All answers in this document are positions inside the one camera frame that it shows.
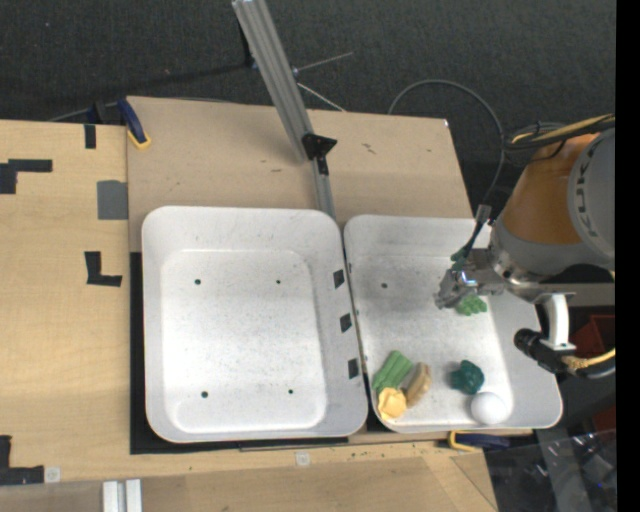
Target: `metal bracket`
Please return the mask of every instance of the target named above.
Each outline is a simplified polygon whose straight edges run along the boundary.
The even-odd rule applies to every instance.
[[[540,343],[552,350],[575,350],[576,346],[569,342],[569,306],[567,296],[563,293],[552,293],[542,301],[549,319],[549,336]]]
[[[338,143],[336,139],[322,137],[314,133],[305,133],[302,137],[302,145],[309,160],[318,163],[318,172],[324,176],[329,176],[329,166],[327,165],[327,153]]]
[[[140,479],[102,484],[103,512],[142,512],[142,484]]]

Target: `wooden board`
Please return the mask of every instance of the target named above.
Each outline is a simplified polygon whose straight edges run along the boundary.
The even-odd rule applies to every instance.
[[[153,477],[141,481],[142,503],[154,512],[497,510],[493,496],[456,471],[407,457]],[[101,488],[100,482],[0,487],[0,509],[97,512]]]
[[[295,449],[129,455],[128,222],[98,220],[96,202],[98,181],[126,181],[129,143],[121,127],[96,134],[86,149],[82,125],[0,122],[0,162],[53,160],[52,173],[20,173],[17,193],[0,195],[0,433],[13,436],[11,466],[57,466],[67,482],[293,467]],[[100,251],[121,286],[87,285],[85,251]],[[374,438],[305,450],[312,464],[421,457],[443,487],[469,484],[452,450]],[[460,510],[486,502],[450,498]]]
[[[128,98],[152,140],[129,146],[130,246],[164,205],[315,208],[308,162],[295,160],[273,107]],[[310,110],[338,144],[327,156],[338,223],[365,213],[470,217],[444,120]]]

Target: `metal pole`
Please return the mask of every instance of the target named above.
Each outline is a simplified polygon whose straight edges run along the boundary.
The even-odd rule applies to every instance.
[[[296,156],[311,160],[317,206],[335,218],[324,155],[312,156],[303,145],[303,138],[314,133],[313,127],[267,4],[264,0],[233,0],[232,6]]]

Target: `gray tape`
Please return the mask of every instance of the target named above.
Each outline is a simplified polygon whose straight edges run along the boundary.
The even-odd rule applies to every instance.
[[[117,180],[99,181],[98,219],[126,220],[129,218],[127,184]]]

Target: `dark green toy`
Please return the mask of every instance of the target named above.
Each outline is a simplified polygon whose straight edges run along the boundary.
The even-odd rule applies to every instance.
[[[482,370],[466,359],[460,363],[459,370],[451,372],[451,387],[467,395],[475,395],[483,384]]]

